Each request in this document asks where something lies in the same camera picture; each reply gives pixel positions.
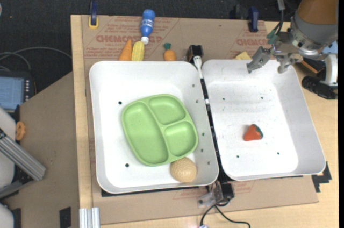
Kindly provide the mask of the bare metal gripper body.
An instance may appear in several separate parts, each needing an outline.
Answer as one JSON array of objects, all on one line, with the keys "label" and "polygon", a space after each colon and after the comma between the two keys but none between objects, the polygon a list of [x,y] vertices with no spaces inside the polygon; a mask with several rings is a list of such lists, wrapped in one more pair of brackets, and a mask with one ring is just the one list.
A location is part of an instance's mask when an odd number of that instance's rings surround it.
[{"label": "bare metal gripper body", "polygon": [[322,51],[327,43],[320,43],[308,38],[303,33],[291,30],[280,32],[272,44],[272,52],[275,56],[299,55],[309,59],[322,59]]}]

